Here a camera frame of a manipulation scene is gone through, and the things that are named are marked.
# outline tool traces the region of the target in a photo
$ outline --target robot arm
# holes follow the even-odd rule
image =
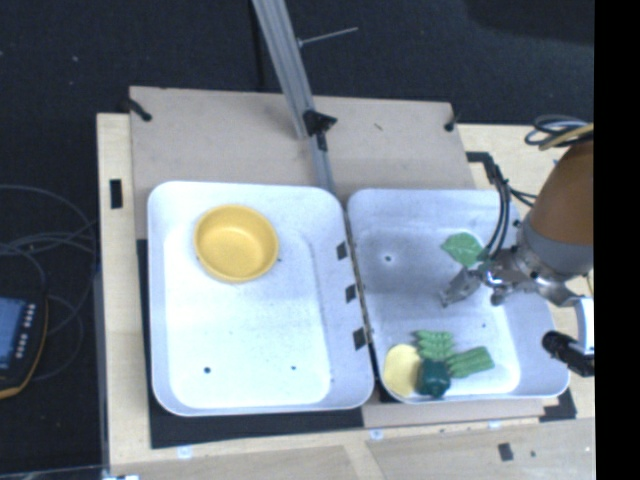
[[[535,144],[540,149],[563,145],[569,149],[519,224],[516,244],[502,248],[499,240],[491,250],[508,225],[509,197],[517,195],[495,168],[492,181],[501,196],[496,233],[479,258],[480,266],[463,268],[443,291],[442,302],[446,306],[464,299],[484,284],[492,289],[494,305],[502,304],[510,293],[524,291],[560,307],[573,307],[578,339],[551,331],[543,346],[572,370],[591,376],[595,374],[593,299],[573,293],[565,283],[593,268],[593,125],[563,129]]]

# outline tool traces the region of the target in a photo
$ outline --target green toy vegetable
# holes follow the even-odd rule
[[[451,235],[440,247],[465,267],[471,267],[482,260],[483,247],[471,233]]]
[[[451,379],[464,378],[495,367],[486,347],[462,353],[453,352],[449,332],[417,331],[418,354],[422,358],[416,390],[421,395],[442,398],[451,387]]]

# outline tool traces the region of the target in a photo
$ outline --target wooden board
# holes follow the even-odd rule
[[[307,140],[295,136],[281,94],[132,87],[151,114],[133,114],[136,236],[146,236],[146,200],[164,181],[315,185]],[[473,188],[460,137],[445,130],[448,103],[316,98],[338,118],[327,134],[336,195],[356,190]]]
[[[358,475],[343,446],[325,446],[301,450],[222,455],[205,459],[138,462],[129,465],[144,479],[190,480],[238,478],[242,480],[357,480]]]
[[[387,480],[596,478],[591,418],[385,439],[369,449]]]

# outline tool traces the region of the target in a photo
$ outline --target display screen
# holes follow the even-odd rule
[[[11,364],[16,329],[26,302],[21,299],[0,297],[0,370]]]

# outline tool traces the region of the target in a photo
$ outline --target metal pole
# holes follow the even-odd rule
[[[305,125],[305,113],[315,112],[315,106],[286,3],[284,0],[252,0],[252,2],[282,92],[293,116],[296,133],[300,139],[305,139],[309,143],[318,185],[334,193],[335,187],[327,151],[324,148],[324,137],[316,137],[316,140],[312,140],[311,133]]]

